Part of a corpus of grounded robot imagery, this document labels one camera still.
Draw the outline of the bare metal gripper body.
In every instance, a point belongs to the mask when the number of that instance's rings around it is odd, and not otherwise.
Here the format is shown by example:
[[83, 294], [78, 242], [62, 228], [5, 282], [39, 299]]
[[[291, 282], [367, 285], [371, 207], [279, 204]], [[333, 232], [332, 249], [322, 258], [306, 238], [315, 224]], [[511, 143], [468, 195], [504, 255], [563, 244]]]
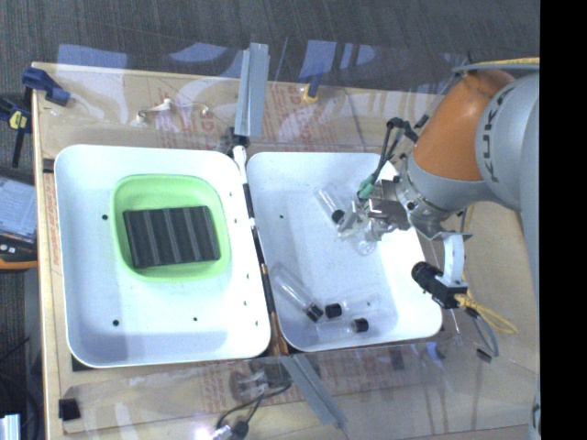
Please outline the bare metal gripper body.
[[423, 237], [443, 233], [443, 210], [433, 205], [408, 179], [378, 180], [368, 200], [368, 217], [395, 223], [395, 229], [412, 227]]

